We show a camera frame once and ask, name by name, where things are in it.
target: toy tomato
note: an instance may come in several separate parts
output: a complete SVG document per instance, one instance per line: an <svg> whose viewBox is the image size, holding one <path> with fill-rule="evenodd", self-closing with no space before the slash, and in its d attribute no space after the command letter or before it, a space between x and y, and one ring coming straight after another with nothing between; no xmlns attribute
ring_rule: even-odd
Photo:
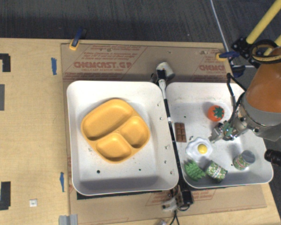
<svg viewBox="0 0 281 225"><path fill-rule="evenodd" d="M218 105L213 105L208 109L207 117L214 122L217 122L223 118L225 111Z"/></svg>

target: gray carpet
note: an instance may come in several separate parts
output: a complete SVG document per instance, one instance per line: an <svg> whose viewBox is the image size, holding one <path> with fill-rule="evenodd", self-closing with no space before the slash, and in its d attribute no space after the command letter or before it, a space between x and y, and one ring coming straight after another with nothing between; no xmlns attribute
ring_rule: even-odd
<svg viewBox="0 0 281 225"><path fill-rule="evenodd" d="M227 45L247 36L274 1L213 0ZM0 0L0 38L73 38L81 26L87 39L223 42L210 0ZM281 11L259 39L280 34ZM239 81L248 86L255 72L248 67ZM265 142L281 150L281 141ZM281 217L281 167L270 186Z"/></svg>

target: yellow pole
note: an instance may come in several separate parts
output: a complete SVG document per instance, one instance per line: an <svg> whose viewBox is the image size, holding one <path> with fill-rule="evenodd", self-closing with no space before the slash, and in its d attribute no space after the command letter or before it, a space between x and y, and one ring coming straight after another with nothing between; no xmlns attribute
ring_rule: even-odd
<svg viewBox="0 0 281 225"><path fill-rule="evenodd" d="M253 44L280 10L281 0L276 0L256 25L256 27L253 29L253 31L246 38L246 42L248 44Z"/></svg>
<svg viewBox="0 0 281 225"><path fill-rule="evenodd" d="M280 36L278 36L277 37L277 39L275 40L275 43L280 47L281 46L281 34L280 34ZM263 55L265 55L265 56L267 56L267 55L269 55L270 54L270 52L271 52L271 48L268 48L264 53L263 53Z"/></svg>

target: white tray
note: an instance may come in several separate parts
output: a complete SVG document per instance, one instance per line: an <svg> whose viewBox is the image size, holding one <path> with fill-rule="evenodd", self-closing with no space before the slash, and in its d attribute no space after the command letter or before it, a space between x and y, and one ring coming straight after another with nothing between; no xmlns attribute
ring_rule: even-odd
<svg viewBox="0 0 281 225"><path fill-rule="evenodd" d="M233 92L238 99L243 90L235 83L231 84ZM180 162L183 168L185 181L194 188L219 188L228 186L269 183L273 178L271 163L264 159L266 147L262 138L248 131L234 141L219 140L213 144L213 152L208 159L198 164L205 168L211 159L228 170L226 178L218 183L210 177L203 177L195 182L184 171L183 164L191 159L185 152L189 138L202 137L208 139L212 129L218 122L212 122L207 118L207 110L211 105L220 105L225 110L224 118L231 116L232 106L230 93L225 83L198 83L198 82L174 82L166 88L166 96L170 107L170 115L173 123L185 124L187 142L177 142ZM232 160L243 150L251 150L255 156L254 164L245 170L237 170L232 165Z"/></svg>
<svg viewBox="0 0 281 225"><path fill-rule="evenodd" d="M149 142L133 157L111 164L82 136L81 121L112 98L128 102L148 125ZM168 190L178 171L161 90L151 82L76 81L67 88L72 180L83 195Z"/></svg>

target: yellow plastic plate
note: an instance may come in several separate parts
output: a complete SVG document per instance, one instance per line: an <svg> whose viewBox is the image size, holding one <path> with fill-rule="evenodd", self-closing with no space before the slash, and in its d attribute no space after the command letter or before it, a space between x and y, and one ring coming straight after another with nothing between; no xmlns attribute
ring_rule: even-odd
<svg viewBox="0 0 281 225"><path fill-rule="evenodd" d="M93 150L111 163L132 157L150 138L145 121L122 99L109 100L87 114L81 132Z"/></svg>

